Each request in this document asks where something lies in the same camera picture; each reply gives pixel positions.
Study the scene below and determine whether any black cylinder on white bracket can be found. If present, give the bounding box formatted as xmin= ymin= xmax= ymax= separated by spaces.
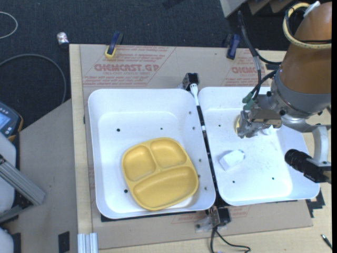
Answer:
xmin=284 ymin=124 xmax=332 ymax=184

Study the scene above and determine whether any brown cardboard board, red print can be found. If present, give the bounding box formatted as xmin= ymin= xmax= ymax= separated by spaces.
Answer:
xmin=78 ymin=44 xmax=314 ymax=250

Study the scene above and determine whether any black pen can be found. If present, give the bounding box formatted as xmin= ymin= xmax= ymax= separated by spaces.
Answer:
xmin=320 ymin=234 xmax=332 ymax=249

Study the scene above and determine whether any white plastic tray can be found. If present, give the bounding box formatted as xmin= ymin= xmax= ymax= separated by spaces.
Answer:
xmin=87 ymin=88 xmax=216 ymax=219
xmin=197 ymin=86 xmax=321 ymax=207

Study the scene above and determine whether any yellow round object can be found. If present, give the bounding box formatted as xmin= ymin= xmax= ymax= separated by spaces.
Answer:
xmin=234 ymin=114 xmax=242 ymax=136

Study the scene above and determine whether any silver can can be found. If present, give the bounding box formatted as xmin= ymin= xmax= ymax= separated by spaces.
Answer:
xmin=56 ymin=32 xmax=70 ymax=49

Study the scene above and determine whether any yellow divided plate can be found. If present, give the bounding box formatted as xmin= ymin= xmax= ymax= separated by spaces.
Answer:
xmin=121 ymin=137 xmax=200 ymax=211

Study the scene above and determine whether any white carton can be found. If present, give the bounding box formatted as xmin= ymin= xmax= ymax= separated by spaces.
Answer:
xmin=218 ymin=149 xmax=246 ymax=171

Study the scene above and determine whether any thin black and white rod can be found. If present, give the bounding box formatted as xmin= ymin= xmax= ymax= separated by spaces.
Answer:
xmin=190 ymin=84 xmax=220 ymax=194

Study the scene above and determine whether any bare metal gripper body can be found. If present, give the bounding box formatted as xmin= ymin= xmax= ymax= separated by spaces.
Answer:
xmin=247 ymin=88 xmax=288 ymax=129

